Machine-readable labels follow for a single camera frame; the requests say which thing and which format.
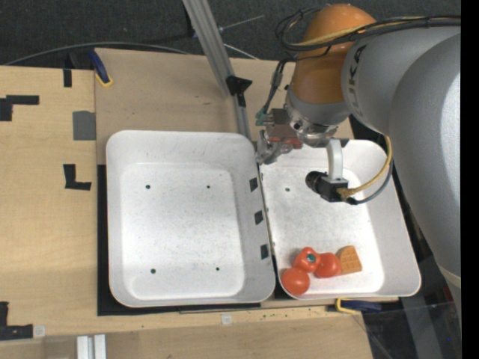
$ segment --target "black tape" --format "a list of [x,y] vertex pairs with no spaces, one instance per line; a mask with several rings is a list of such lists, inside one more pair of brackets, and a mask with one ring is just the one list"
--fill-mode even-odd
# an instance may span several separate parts
[[13,105],[6,99],[0,99],[0,121],[12,121]]
[[76,179],[76,166],[74,164],[64,164],[63,169],[65,172],[65,188],[71,188],[74,190],[90,190],[91,182],[77,182]]
[[63,86],[66,88],[72,87],[72,71],[63,69]]
[[15,105],[39,105],[40,104],[40,96],[20,96],[20,95],[12,95],[8,94],[5,99],[10,104]]
[[254,191],[257,188],[257,179],[256,178],[251,178],[249,180],[249,190]]
[[263,220],[263,212],[260,210],[254,214],[254,222],[259,224]]
[[262,260],[265,260],[267,257],[269,257],[268,245],[261,245],[260,250]]
[[0,302],[0,340],[16,340],[33,337],[33,325],[8,326],[8,302]]

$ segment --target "metal bracket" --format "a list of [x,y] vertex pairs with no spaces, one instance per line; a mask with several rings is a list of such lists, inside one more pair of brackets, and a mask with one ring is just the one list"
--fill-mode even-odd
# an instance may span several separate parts
[[[208,57],[211,69],[224,96],[227,96],[228,86],[226,79],[234,76],[233,67],[223,45],[216,21],[211,13],[207,0],[183,0],[186,12],[191,19],[192,27],[198,35],[204,54]],[[237,117],[238,132],[251,139],[246,107],[238,95],[233,95],[233,104]]]
[[253,81],[247,79],[241,79],[240,77],[236,76],[228,76],[226,78],[226,85],[230,90],[231,96],[238,97],[238,105],[245,108],[246,101],[245,101],[245,90],[249,88]]
[[343,179],[343,149],[341,148],[341,141],[336,138],[329,139],[326,144],[328,152],[329,163],[329,179],[342,180]]
[[77,359],[106,359],[105,334],[77,337],[76,357]]

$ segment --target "gray floor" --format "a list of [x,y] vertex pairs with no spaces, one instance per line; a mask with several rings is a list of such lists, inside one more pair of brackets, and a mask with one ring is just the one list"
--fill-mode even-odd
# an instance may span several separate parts
[[[377,19],[404,15],[460,14],[461,0],[209,0],[218,24],[263,16],[227,29],[227,44],[264,59],[284,56],[275,36],[278,21],[302,7],[347,2]],[[182,37],[186,21],[181,0],[0,0],[0,64],[43,50],[94,41],[162,43],[201,53]],[[234,51],[232,56],[243,57]],[[28,65],[58,60],[41,58]]]

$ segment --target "white tray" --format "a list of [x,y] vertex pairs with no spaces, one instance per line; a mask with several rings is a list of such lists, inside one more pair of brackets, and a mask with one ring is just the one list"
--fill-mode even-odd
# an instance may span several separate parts
[[[351,140],[344,153],[344,177],[350,187],[374,177],[385,161],[384,151],[371,141]],[[306,246],[335,253],[354,245],[363,270],[333,278],[313,274],[309,290],[298,299],[407,296],[416,293],[421,276],[403,214],[391,181],[374,200],[358,206],[329,203],[305,184],[310,171],[327,171],[326,149],[304,146],[282,155],[260,172],[269,231],[278,271],[292,266]],[[375,192],[383,179],[357,199]]]
[[275,287],[254,148],[122,131],[106,146],[109,284],[128,307],[259,302]]

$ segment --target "red tomato toy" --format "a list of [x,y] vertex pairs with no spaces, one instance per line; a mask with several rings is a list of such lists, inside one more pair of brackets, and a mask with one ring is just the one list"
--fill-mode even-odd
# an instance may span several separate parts
[[320,255],[312,248],[303,248],[294,260],[293,267],[306,272],[314,272],[320,264]]
[[333,253],[320,254],[320,264],[314,272],[317,277],[329,278],[340,275],[342,272],[341,261]]
[[306,271],[292,267],[281,276],[283,287],[292,295],[304,294],[309,289],[309,275]]

